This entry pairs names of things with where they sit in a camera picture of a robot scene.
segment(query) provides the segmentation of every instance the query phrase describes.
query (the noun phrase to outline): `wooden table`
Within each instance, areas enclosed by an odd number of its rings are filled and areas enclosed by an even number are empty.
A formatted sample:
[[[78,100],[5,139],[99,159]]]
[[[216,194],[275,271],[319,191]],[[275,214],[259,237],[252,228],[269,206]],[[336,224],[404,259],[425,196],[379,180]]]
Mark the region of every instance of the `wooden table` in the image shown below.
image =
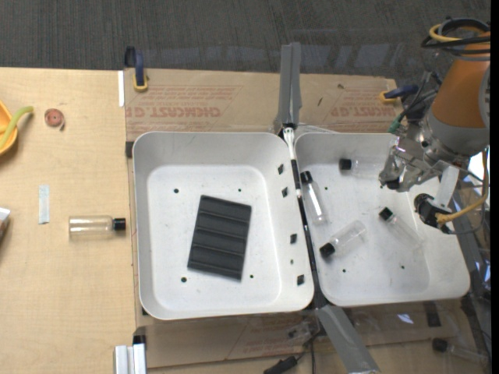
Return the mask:
[[[12,211],[0,242],[0,372],[111,373],[114,346],[130,345],[136,329],[131,234],[70,241],[68,217],[130,218],[118,73],[3,68],[0,80],[0,100],[12,113],[34,106],[18,124],[16,145],[0,157],[0,206]],[[44,123],[49,108],[64,113],[62,131]],[[39,185],[50,187],[46,224],[38,223]],[[469,339],[464,315],[458,324]],[[370,351],[385,373],[482,372],[467,361],[434,354],[427,341]],[[276,361],[151,371],[262,372]],[[317,367],[344,372],[330,352],[317,353]],[[294,372],[310,372],[309,355]]]

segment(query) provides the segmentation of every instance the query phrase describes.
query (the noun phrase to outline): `black ridged rectangle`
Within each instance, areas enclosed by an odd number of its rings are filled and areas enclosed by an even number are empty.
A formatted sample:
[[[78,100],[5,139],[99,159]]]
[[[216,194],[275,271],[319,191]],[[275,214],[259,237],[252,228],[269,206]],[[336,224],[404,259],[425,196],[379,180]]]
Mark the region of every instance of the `black ridged rectangle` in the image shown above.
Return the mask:
[[[201,196],[187,267],[240,280],[250,218],[250,205]]]

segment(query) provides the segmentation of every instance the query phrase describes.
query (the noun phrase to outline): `yellow plate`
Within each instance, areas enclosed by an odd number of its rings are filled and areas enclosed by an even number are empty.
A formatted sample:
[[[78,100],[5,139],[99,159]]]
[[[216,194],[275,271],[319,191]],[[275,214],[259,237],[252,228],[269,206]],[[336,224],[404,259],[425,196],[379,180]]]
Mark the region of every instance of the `yellow plate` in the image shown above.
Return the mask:
[[[12,119],[12,115],[10,115],[7,107],[0,101],[0,129],[5,128]],[[7,139],[7,143],[0,149],[0,156],[6,153],[11,146],[14,145],[14,142],[17,139],[17,126],[14,128],[9,138]]]

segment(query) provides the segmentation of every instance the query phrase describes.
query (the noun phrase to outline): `black bottle cap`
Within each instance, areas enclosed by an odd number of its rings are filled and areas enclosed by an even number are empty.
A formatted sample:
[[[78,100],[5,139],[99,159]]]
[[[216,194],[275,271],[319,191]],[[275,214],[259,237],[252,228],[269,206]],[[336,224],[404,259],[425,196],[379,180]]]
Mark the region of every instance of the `black bottle cap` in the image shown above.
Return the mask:
[[[446,340],[443,340],[442,338],[434,338],[431,341],[431,346],[433,347],[434,351],[446,352],[449,343]]]
[[[113,219],[112,228],[113,230],[126,230],[126,219],[123,217]]]
[[[327,258],[327,257],[331,256],[336,251],[336,249],[334,248],[334,246],[330,242],[328,242],[327,244],[322,245],[320,247],[319,251],[320,251],[320,255],[323,258]]]
[[[352,169],[352,160],[342,158],[340,160],[340,171],[349,171]]]
[[[393,215],[393,212],[389,210],[387,207],[385,207],[379,215],[383,218],[384,221],[387,221],[390,219],[390,217]]]
[[[302,180],[302,183],[304,184],[308,184],[308,183],[311,183],[313,181],[312,179],[312,175],[310,174],[309,171],[303,171],[299,178]]]

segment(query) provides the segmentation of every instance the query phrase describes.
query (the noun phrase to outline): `clear plastic bottle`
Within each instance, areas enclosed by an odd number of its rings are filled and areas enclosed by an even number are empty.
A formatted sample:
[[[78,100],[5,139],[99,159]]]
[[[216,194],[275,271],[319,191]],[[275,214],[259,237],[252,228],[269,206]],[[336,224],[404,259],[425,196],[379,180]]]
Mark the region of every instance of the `clear plastic bottle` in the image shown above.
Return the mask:
[[[341,256],[350,253],[365,242],[366,227],[361,221],[353,221],[348,226],[331,236],[329,241],[320,247],[323,258]]]
[[[379,213],[383,222],[388,226],[390,231],[392,231],[397,240],[402,242],[405,246],[410,249],[418,249],[423,243],[423,239],[419,234],[411,229],[411,227],[405,223],[399,216],[393,213],[389,208],[385,207]]]
[[[489,364],[489,358],[486,355],[464,349],[442,338],[434,338],[432,340],[432,347],[434,351],[458,356],[470,362],[477,363],[482,367],[486,367]]]
[[[338,162],[340,172],[362,178],[377,178],[383,162],[375,157],[342,158]]]
[[[69,237],[108,238],[117,231],[126,229],[126,219],[108,215],[71,216],[69,217]]]
[[[300,174],[303,187],[303,201],[307,217],[315,224],[327,223],[327,212],[320,196],[319,186],[313,180],[309,171]]]

